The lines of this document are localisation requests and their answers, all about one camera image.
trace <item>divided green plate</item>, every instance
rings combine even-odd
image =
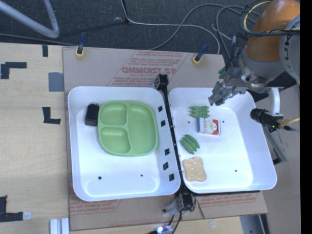
[[[101,105],[98,136],[103,149],[119,156],[150,154],[158,145],[156,119],[150,106],[114,100]]]

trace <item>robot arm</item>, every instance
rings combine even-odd
[[[246,27],[247,17],[264,3],[268,6],[250,31]],[[268,87],[268,83],[285,71],[297,82],[300,81],[300,3],[295,0],[259,1],[245,9],[241,27],[251,37],[239,56],[238,67],[225,67],[219,71],[219,78],[223,81],[216,83],[209,97],[211,105],[221,105],[247,89],[279,96],[273,91],[276,88]],[[278,111],[279,105],[275,103],[266,114],[274,116]]]

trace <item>blue clamp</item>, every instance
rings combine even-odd
[[[198,52],[198,54],[195,55],[195,56],[193,57],[192,62],[193,62],[194,64],[199,64],[200,61],[201,61],[201,57],[203,56],[203,54],[204,54],[207,50],[208,50],[208,45],[205,44],[205,45],[201,48],[201,50]]]
[[[76,51],[75,51],[75,55],[77,57],[82,57],[84,54],[84,48],[83,47],[84,47],[84,43],[86,41],[86,37],[87,37],[87,33],[82,32],[79,45],[77,46]]]

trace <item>cardboard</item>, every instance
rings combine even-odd
[[[75,195],[67,96],[77,86],[153,87],[157,74],[168,75],[169,91],[176,87],[214,87],[218,71],[224,66],[222,55],[204,54],[200,64],[195,65],[192,63],[195,53],[85,48],[84,56],[77,58],[75,49],[63,49],[71,231],[168,223],[172,216],[163,214],[161,209],[174,200],[174,195],[101,202],[85,202]],[[185,212],[182,221],[267,212],[261,192],[197,196],[196,201],[195,210]]]

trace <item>wooden table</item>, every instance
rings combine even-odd
[[[62,46],[0,43],[0,63],[27,62],[0,79],[0,196],[6,212],[30,212],[31,219],[0,223],[2,234],[49,233],[49,220],[69,217],[64,92],[50,92],[48,74],[63,73]],[[43,123],[43,107],[60,124]],[[182,221],[177,234],[242,234],[239,217]],[[146,234],[157,225],[107,228],[71,233]]]

